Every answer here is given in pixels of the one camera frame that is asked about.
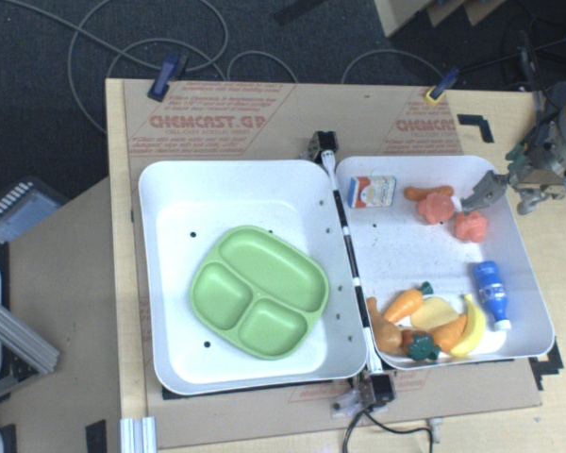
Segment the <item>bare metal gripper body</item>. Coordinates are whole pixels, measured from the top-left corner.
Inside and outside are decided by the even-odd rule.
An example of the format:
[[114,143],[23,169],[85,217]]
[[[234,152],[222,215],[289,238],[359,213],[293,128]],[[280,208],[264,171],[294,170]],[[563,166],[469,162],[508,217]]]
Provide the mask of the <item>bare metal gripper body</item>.
[[566,148],[559,144],[516,145],[506,154],[508,184],[543,197],[566,194]]

